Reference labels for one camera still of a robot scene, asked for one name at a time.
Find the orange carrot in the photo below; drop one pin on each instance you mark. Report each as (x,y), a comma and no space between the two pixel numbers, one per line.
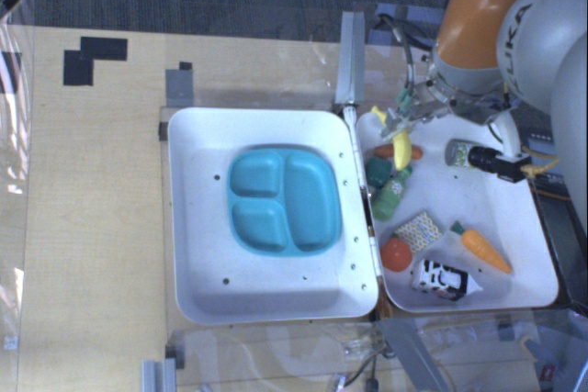
(482,248)

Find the white plastic tray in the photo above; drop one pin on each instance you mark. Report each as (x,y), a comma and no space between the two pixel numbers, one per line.
(206,220)
(464,197)

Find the green bottle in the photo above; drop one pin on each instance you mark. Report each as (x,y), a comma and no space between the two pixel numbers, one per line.
(389,197)

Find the black cylinder on white bracket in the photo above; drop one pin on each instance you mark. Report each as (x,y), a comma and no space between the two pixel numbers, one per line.
(494,160)

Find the black and white carton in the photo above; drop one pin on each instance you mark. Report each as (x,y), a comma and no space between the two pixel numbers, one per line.
(441,279)

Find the red tomato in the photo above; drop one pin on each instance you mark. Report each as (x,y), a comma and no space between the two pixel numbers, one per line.
(396,254)

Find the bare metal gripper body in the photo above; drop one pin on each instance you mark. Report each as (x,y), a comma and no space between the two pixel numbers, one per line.
(429,103)

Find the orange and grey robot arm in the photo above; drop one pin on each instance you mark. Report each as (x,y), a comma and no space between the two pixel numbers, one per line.
(528,36)

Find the silver and green can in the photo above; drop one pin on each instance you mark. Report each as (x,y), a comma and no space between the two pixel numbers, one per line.
(457,153)

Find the dark green broccoli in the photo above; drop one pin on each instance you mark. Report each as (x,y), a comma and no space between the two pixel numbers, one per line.
(377,172)

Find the yellow banana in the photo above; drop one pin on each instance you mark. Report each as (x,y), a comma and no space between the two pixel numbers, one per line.
(402,151)

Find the yellow patterned packet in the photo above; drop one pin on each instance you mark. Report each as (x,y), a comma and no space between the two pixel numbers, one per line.
(419,231)

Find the blue divided plate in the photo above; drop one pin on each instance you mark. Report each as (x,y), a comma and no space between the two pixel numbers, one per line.
(312,197)

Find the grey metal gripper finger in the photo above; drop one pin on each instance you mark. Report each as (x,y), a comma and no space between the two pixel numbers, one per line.
(389,126)
(406,123)

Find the orange sausage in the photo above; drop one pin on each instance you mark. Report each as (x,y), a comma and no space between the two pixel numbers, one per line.
(382,150)

